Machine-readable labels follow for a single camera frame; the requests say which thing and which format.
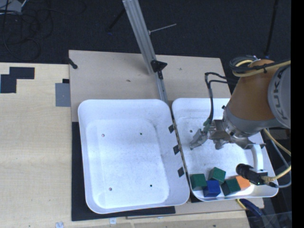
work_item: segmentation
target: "cube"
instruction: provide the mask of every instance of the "cube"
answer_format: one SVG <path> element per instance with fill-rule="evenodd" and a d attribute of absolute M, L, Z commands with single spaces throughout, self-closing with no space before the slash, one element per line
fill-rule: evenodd
<path fill-rule="evenodd" d="M 220 193 L 220 186 L 218 180 L 208 180 L 207 186 L 203 188 L 205 198 L 217 197 Z"/>
<path fill-rule="evenodd" d="M 207 186 L 205 174 L 193 174 L 190 176 L 192 190 L 201 190 Z"/>
<path fill-rule="evenodd" d="M 214 167 L 208 176 L 208 180 L 218 180 L 220 184 L 225 181 L 226 172 L 220 168 Z"/>
<path fill-rule="evenodd" d="M 221 188 L 225 196 L 241 191 L 236 178 L 225 180 L 224 183 L 221 184 Z"/>
<path fill-rule="evenodd" d="M 237 179 L 239 187 L 241 188 L 242 191 L 245 190 L 245 189 L 247 189 L 247 188 L 249 188 L 250 185 L 251 185 L 250 182 L 249 182 L 249 180 L 245 179 L 242 176 L 236 176 L 236 179 Z"/>

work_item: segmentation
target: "black bracket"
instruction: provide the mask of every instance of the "black bracket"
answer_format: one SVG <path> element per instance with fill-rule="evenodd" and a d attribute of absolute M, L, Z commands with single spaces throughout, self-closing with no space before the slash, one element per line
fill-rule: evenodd
<path fill-rule="evenodd" d="M 155 72 L 155 73 L 157 72 L 158 78 L 163 79 L 162 70 L 167 66 L 167 63 L 163 63 L 163 62 L 160 62 L 157 60 L 152 60 L 151 66 L 152 66 L 153 72 Z"/>

